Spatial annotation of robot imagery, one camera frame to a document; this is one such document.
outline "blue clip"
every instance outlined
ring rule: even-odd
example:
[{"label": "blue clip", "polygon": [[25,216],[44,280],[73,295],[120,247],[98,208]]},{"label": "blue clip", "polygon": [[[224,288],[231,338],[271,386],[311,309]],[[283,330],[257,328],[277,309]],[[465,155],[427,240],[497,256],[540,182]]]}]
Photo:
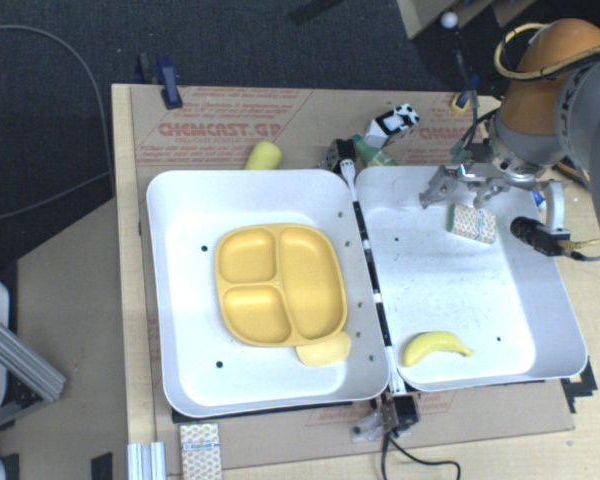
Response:
[{"label": "blue clip", "polygon": [[169,110],[181,108],[182,98],[180,98],[180,93],[178,92],[176,67],[173,65],[173,62],[166,55],[162,55],[158,57],[156,67],[158,69],[158,81],[164,84],[164,89],[162,89],[160,94],[162,94],[165,106]]}]

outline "yellow divided plate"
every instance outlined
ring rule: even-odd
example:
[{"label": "yellow divided plate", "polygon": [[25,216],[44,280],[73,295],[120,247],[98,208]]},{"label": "yellow divided plate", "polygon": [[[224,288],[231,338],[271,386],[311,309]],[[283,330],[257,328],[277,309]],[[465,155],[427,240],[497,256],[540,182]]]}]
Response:
[{"label": "yellow divided plate", "polygon": [[259,346],[328,340],[347,319],[333,245],[302,224],[264,224],[222,237],[215,256],[220,309],[231,333]]}]

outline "toy banana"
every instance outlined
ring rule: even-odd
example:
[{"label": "toy banana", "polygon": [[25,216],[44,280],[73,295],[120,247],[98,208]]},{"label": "toy banana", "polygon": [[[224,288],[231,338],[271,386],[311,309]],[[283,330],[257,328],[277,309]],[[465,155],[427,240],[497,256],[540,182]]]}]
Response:
[{"label": "toy banana", "polygon": [[405,366],[413,366],[431,352],[458,352],[465,356],[473,354],[458,337],[449,331],[432,331],[418,334],[406,346],[402,355]]}]

